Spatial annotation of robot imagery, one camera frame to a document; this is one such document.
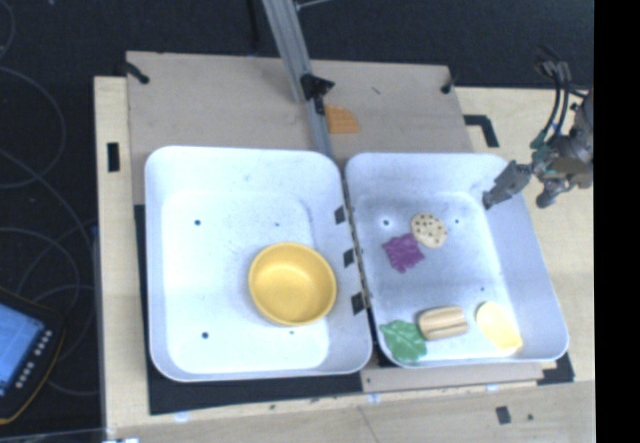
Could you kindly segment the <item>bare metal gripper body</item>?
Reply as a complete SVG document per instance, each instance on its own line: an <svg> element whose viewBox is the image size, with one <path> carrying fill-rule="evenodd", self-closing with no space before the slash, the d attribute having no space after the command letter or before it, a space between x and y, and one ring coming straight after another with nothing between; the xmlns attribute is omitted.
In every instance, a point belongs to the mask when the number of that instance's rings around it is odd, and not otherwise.
<svg viewBox="0 0 640 443"><path fill-rule="evenodd" d="M548 163L549 177L564 180L568 188L590 188L593 183L593 91L590 90L575 109L569 132L553 136Z"/></svg>

